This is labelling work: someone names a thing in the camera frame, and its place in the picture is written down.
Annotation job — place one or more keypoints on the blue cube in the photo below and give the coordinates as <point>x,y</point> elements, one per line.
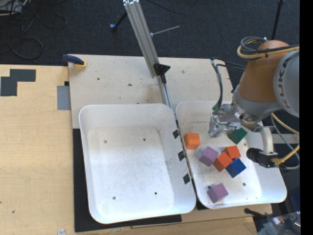
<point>236,168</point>

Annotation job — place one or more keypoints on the black cylinder on white bracket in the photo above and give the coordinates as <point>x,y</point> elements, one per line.
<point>262,158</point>

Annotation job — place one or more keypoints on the green cube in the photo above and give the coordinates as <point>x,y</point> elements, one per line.
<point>237,136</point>

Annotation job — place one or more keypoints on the pale wood board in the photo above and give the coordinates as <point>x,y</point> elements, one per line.
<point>110,82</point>

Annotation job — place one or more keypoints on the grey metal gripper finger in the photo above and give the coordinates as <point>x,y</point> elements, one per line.
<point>214,128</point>
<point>227,128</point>

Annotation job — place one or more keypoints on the white plastic tray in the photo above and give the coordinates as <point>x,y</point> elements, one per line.
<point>129,165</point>
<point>244,190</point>

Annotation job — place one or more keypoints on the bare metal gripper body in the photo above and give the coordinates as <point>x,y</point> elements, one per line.
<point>230,115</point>

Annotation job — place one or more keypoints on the purple cube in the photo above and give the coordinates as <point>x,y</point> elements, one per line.
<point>207,156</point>
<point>217,193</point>

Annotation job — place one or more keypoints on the orange cube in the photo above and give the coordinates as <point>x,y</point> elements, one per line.
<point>222,162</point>
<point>192,141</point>
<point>231,151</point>

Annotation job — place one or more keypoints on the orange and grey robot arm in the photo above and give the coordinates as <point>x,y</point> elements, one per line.
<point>261,82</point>

